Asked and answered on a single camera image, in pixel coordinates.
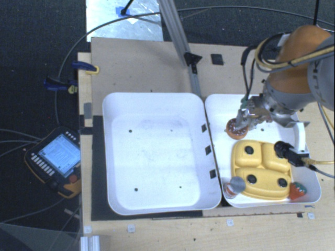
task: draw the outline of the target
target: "yellow controller casing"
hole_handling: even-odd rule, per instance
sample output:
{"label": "yellow controller casing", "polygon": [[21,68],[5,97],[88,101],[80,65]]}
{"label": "yellow controller casing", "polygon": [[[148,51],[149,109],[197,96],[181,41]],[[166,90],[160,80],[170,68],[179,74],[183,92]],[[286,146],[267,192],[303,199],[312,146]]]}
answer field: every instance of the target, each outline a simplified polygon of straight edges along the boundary
{"label": "yellow controller casing", "polygon": [[274,144],[240,140],[233,147],[231,159],[232,177],[239,176],[245,181],[243,195],[266,200],[288,197],[291,165],[276,155]]}

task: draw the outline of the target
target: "black floor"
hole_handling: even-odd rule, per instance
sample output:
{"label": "black floor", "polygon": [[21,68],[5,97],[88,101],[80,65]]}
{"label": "black floor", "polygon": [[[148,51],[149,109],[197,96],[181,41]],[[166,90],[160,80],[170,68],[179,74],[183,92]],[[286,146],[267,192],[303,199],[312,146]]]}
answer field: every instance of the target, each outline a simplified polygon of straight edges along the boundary
{"label": "black floor", "polygon": [[[278,9],[313,18],[316,0],[175,0],[177,8],[198,6],[253,6]],[[320,0],[320,20],[334,23],[334,1]],[[43,87],[49,75],[56,77],[71,46],[85,34],[85,0],[0,0],[0,129],[11,129],[44,137],[57,127],[54,93]],[[292,31],[312,19],[250,8],[212,9],[195,16],[183,12],[189,42],[250,45],[281,31]],[[333,30],[333,25],[318,23]],[[164,39],[169,35],[164,28]],[[88,51],[82,42],[72,53]],[[75,79],[70,63],[63,77]],[[58,112],[62,125],[77,130],[77,96],[59,92]],[[0,155],[23,143],[5,140],[27,137],[0,132]],[[0,157],[0,221],[48,207],[61,199],[51,193],[23,164],[24,148]],[[75,210],[78,198],[64,200],[41,214],[11,224],[60,230]],[[73,219],[64,229],[76,231]]]}

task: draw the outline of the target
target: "yellow cable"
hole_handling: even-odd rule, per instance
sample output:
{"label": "yellow cable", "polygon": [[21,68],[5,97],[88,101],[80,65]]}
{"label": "yellow cable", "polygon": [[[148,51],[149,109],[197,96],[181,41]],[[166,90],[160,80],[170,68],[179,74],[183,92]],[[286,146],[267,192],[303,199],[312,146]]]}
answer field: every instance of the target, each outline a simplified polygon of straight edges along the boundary
{"label": "yellow cable", "polygon": [[328,121],[328,123],[329,123],[329,125],[331,126],[331,128],[333,128],[333,130],[334,130],[334,124],[330,121],[330,118],[329,118],[329,116],[328,116],[328,114],[326,113],[326,111],[325,111],[325,109],[324,109],[324,107],[321,105],[321,108],[322,108],[322,111],[323,111],[323,114],[326,116],[326,118],[327,118],[327,121]]}
{"label": "yellow cable", "polygon": [[269,64],[269,63],[264,63],[263,61],[261,61],[258,58],[260,49],[262,48],[262,46],[264,45],[264,43],[266,42],[266,40],[267,39],[265,39],[264,41],[262,41],[258,45],[258,47],[256,48],[255,59],[256,59],[256,62],[258,63],[258,65],[260,65],[262,67],[265,67],[265,68],[268,68],[268,69],[272,69],[272,70],[273,69],[280,69],[280,68],[283,68],[283,67],[286,67],[286,66],[294,66],[294,64],[297,64],[299,62],[305,61],[307,59],[315,58],[315,57],[318,57],[320,55],[327,54],[327,53],[335,51],[335,47],[331,46],[331,47],[328,47],[328,48],[325,48],[325,49],[322,49],[322,50],[318,50],[316,52],[313,52],[313,53],[301,56],[299,58],[293,59],[290,62],[286,61],[286,62],[281,62],[281,63],[277,63],[277,64]]}
{"label": "yellow cable", "polygon": [[316,161],[307,157],[303,157],[301,160],[303,160],[308,165],[330,165],[334,163],[334,161]]}

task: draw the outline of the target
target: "gray tape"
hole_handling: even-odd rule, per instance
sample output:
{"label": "gray tape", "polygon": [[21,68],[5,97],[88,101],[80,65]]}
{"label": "gray tape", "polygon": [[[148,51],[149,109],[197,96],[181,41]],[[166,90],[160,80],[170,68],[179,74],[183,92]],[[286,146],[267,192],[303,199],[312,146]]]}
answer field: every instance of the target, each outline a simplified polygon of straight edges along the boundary
{"label": "gray tape", "polygon": [[92,103],[84,103],[84,119],[92,119]]}

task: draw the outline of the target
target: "wooden table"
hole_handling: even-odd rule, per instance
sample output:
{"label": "wooden table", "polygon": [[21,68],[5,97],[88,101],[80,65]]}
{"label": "wooden table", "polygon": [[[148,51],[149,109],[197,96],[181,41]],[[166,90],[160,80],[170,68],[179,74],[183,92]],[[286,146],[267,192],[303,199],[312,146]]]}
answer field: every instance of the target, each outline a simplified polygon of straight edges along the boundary
{"label": "wooden table", "polygon": [[[193,53],[203,56],[197,66],[203,99],[214,93],[244,93],[239,63],[245,48],[203,44],[190,47]],[[102,54],[94,57],[94,51]],[[222,54],[224,66],[211,64],[212,53]],[[86,127],[92,127],[92,116],[101,112],[95,100],[108,93],[191,91],[186,70],[169,42],[93,39],[92,55],[79,53],[79,60],[90,63],[92,56],[100,74],[110,75],[113,80],[94,87],[92,79],[97,76],[79,70],[79,112]],[[263,78],[266,75],[255,73],[254,93],[262,91]],[[92,106],[91,112],[87,112],[87,105]],[[299,119],[311,121],[306,129],[311,157],[334,160],[334,148],[317,104],[308,105],[299,113]],[[335,246],[334,180],[322,175],[318,175],[321,199],[312,205],[217,207],[204,211],[201,218],[91,221],[92,135],[81,135],[81,154],[84,235],[99,235],[101,250],[329,250]],[[333,165],[318,167],[334,174]],[[129,233],[129,225],[134,225],[136,231]]]}

